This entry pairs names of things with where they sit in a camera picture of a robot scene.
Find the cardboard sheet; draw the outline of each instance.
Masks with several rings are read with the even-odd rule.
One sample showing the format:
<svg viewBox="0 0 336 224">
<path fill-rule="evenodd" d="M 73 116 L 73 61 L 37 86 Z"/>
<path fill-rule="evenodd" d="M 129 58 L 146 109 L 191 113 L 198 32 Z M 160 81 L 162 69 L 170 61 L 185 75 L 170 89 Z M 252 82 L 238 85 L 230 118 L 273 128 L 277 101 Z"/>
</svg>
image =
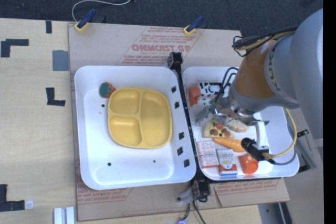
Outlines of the cardboard sheet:
<svg viewBox="0 0 336 224">
<path fill-rule="evenodd" d="M 77 32 L 68 24 L 72 115 L 75 140 L 78 221 L 120 218 L 185 211 L 175 196 L 189 183 L 93 190 L 80 176 L 76 100 L 73 78 L 88 65 L 162 66 L 172 51 L 183 55 L 183 70 L 190 66 L 239 66 L 241 58 L 231 48 L 240 32 L 197 29 L 186 37 L 182 28 L 135 25 L 89 24 Z M 211 184 L 211 195 L 199 209 L 255 205 L 289 200 L 282 178 Z"/>
</svg>

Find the white tray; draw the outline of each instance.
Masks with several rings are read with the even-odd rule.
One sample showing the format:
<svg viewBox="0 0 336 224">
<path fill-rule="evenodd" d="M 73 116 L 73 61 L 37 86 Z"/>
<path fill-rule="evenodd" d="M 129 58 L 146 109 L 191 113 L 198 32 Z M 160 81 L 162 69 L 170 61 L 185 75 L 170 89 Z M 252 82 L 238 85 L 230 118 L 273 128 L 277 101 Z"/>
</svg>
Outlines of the white tray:
<svg viewBox="0 0 336 224">
<path fill-rule="evenodd" d="M 147 88 L 169 100 L 173 134 L 156 149 L 128 148 L 116 144 L 108 130 L 107 98 L 99 87 L 110 82 L 116 89 Z M 166 67 L 85 66 L 75 74 L 80 171 L 92 189 L 114 189 L 182 183 L 196 173 L 188 126 L 177 77 Z"/>
<path fill-rule="evenodd" d="M 187 96 L 188 89 L 191 86 L 196 86 L 200 82 L 219 82 L 221 83 L 224 74 L 228 67 L 189 67 L 183 72 L 183 84 L 185 88 L 185 94 Z M 192 107 L 188 104 L 188 109 L 191 118 L 191 125 L 193 130 L 193 135 L 195 142 L 198 141 L 210 141 L 211 138 L 202 137 L 202 127 L 195 124 L 195 119 L 198 114 L 203 110 L 203 104 L 193 105 Z M 266 142 L 270 148 L 271 154 L 276 154 L 286 150 L 292 143 L 292 137 L 287 128 L 286 116 L 283 108 L 280 107 L 269 107 L 263 111 L 256 113 L 255 118 L 260 120 L 269 120 L 270 122 L 265 126 L 266 129 Z M 250 137 L 252 139 L 256 138 L 256 129 L 250 126 L 247 132 L 237 133 L 230 130 L 237 139 L 242 139 L 244 137 Z M 292 149 L 286 155 L 276 158 L 275 161 L 278 163 L 285 163 L 292 159 L 295 151 Z M 212 180 L 236 180 L 236 179 L 249 179 L 249 178 L 276 178 L 276 177 L 289 177 L 297 173 L 299 169 L 299 160 L 295 156 L 295 159 L 287 165 L 272 165 L 266 161 L 259 162 L 258 170 L 252 175 L 246 175 L 243 173 L 242 168 L 239 163 L 238 157 L 244 155 L 245 153 L 234 153 L 235 163 L 237 165 L 238 174 L 230 176 L 220 176 L 218 168 L 204 168 L 201 169 L 203 174 Z"/>
</svg>

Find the yellow plate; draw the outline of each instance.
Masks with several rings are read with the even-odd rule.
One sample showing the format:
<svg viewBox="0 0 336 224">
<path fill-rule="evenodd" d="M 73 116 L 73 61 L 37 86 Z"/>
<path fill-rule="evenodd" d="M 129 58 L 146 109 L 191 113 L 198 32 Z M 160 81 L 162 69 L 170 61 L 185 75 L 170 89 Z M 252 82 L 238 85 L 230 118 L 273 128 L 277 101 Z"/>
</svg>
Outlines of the yellow plate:
<svg viewBox="0 0 336 224">
<path fill-rule="evenodd" d="M 112 139 L 122 146 L 162 147 L 172 137 L 168 99 L 151 89 L 117 89 L 109 99 L 108 126 Z"/>
</svg>

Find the blue clamp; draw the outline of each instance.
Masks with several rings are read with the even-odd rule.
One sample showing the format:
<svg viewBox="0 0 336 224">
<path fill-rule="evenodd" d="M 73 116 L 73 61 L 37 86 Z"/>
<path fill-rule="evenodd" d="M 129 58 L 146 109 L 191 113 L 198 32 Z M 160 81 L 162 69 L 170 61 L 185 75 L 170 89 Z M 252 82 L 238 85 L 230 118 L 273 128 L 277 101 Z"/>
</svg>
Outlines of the blue clamp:
<svg viewBox="0 0 336 224">
<path fill-rule="evenodd" d="M 86 13 L 83 19 L 75 24 L 75 29 L 77 31 L 83 31 L 88 26 L 88 22 L 92 20 L 96 13 L 97 11 L 94 8 Z"/>
<path fill-rule="evenodd" d="M 195 28 L 199 27 L 203 22 L 204 22 L 204 17 L 203 16 L 197 18 L 191 24 L 184 27 L 183 33 L 186 36 L 190 36 L 195 31 Z"/>
</svg>

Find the table surface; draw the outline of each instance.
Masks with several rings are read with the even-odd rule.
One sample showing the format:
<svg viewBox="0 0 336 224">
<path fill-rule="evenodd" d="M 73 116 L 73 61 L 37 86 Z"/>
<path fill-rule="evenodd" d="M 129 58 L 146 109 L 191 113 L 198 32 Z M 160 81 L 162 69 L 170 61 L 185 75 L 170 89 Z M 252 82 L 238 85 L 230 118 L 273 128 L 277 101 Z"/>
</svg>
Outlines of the table surface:
<svg viewBox="0 0 336 224">
<path fill-rule="evenodd" d="M 76 208 L 69 71 L 53 71 L 52 51 L 68 51 L 68 23 L 0 19 L 0 40 L 29 39 L 0 58 L 0 184 L 7 200 L 32 200 L 31 210 L 0 213 L 0 223 L 51 223 L 54 208 Z M 65 106 L 47 105 L 46 88 Z M 257 205 L 201 211 L 206 223 L 261 223 Z M 177 223 L 184 213 L 114 219 L 113 223 Z M 190 223 L 201 223 L 192 211 Z M 111 220 L 91 221 L 110 223 Z"/>
</svg>

